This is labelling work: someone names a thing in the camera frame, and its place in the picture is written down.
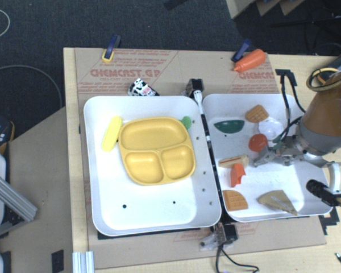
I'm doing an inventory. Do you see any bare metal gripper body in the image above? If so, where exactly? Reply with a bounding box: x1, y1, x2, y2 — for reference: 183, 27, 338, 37
272, 141, 328, 168

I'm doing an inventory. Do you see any red tomato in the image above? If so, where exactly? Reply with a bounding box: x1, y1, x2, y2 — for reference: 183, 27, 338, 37
248, 133, 269, 153

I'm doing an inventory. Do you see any white plastic tray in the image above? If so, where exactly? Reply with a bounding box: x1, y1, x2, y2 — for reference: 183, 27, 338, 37
201, 93, 335, 223
82, 95, 223, 237

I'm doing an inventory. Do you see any tan sandwich slice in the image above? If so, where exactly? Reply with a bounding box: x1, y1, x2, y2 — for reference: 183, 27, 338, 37
218, 154, 249, 169

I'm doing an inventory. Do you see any orange wedge block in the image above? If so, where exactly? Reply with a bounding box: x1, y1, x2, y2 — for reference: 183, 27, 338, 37
230, 163, 247, 188

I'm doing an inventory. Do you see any tan pizza slice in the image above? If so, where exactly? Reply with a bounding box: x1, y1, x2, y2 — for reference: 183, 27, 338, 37
257, 189, 298, 217

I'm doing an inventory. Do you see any orange waffle biscuit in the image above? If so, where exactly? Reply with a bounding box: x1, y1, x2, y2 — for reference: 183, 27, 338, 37
244, 104, 269, 124

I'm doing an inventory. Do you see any green bowl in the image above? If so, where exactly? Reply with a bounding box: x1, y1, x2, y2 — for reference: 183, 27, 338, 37
213, 119, 246, 134

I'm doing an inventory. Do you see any brown waffle quarter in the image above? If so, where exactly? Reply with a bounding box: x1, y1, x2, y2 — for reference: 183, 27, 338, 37
222, 189, 249, 212

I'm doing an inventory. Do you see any thin black and white rod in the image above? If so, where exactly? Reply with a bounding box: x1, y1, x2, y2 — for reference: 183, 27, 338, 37
193, 90, 226, 225

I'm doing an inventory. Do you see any yellow divided plate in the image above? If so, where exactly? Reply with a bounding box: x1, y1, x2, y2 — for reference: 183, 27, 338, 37
118, 117, 197, 186

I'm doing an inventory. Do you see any brown cardboard board red print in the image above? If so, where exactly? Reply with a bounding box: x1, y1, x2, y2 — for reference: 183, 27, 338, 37
73, 47, 328, 270

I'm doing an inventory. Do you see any black and white carton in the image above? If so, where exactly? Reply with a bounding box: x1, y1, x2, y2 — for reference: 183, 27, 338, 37
127, 77, 160, 97

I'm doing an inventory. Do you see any yellow corn cob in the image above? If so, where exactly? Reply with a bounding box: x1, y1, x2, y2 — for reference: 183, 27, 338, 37
101, 115, 123, 152

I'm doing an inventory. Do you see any black cylinder on white bracket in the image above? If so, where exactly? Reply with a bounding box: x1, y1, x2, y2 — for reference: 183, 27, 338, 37
305, 162, 341, 208

